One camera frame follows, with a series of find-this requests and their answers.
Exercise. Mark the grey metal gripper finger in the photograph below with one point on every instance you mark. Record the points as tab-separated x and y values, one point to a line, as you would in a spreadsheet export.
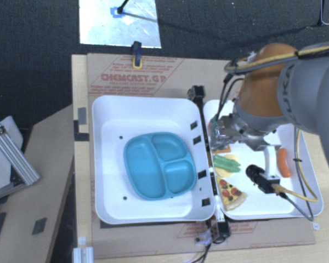
224	142
215	143

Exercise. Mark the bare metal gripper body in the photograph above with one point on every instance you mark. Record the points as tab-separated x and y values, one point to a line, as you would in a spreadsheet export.
235	131

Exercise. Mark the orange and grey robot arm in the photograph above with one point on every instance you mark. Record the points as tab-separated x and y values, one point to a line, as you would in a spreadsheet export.
304	92

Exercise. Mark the orange square cracker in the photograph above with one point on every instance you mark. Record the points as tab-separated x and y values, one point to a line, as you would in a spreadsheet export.
225	149

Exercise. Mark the thin black and white rod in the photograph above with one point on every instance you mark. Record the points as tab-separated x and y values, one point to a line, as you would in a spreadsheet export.
208	157

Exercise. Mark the green bean pods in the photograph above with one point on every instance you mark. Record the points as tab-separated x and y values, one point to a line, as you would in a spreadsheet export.
226	163

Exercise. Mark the yellow round biscuit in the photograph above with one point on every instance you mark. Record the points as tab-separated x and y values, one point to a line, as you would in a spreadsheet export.
224	173

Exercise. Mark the pizza slice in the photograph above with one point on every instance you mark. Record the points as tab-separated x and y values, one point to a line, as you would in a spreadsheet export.
229	193

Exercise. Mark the orange sausage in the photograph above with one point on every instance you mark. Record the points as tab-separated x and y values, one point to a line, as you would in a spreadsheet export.
283	163

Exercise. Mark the white plastic tray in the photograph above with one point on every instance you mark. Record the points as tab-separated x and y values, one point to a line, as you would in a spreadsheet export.
263	204
112	152

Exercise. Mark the blue divided plate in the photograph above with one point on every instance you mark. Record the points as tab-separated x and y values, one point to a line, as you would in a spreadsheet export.
145	163

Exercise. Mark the brown cardboard board red print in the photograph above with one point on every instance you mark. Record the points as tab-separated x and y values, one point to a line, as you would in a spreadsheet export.
153	75

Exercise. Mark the black cylinder on white bracket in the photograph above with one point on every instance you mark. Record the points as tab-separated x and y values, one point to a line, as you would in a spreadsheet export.
264	181

